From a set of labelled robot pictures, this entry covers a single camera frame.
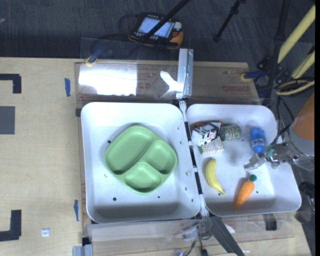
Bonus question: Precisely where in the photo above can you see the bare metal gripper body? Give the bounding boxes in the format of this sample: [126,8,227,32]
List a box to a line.
[264,141,296,168]

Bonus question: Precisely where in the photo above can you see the blue plastic bottle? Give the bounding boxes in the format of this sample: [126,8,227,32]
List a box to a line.
[249,127,267,155]

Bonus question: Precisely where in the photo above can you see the orange carrot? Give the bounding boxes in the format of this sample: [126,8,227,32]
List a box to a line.
[233,174,258,211]

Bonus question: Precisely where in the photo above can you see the white plastic tray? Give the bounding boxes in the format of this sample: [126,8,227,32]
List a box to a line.
[185,103,303,218]
[80,101,202,224]

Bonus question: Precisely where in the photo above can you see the green and white can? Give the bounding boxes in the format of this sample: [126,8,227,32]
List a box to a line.
[219,124,242,142]

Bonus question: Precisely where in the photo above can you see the yellow banana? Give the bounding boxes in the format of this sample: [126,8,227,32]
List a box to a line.
[204,158,227,196]

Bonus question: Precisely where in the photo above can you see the pale patterned packet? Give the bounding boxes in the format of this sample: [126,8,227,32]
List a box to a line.
[199,136,225,155]

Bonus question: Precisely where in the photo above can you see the black and white cow carton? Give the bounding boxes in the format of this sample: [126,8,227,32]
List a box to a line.
[190,124,219,148]

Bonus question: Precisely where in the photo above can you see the thin black and white rod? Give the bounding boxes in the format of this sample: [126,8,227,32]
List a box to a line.
[178,99,210,219]

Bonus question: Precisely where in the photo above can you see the green divided plate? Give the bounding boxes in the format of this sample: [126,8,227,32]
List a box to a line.
[103,124,179,196]

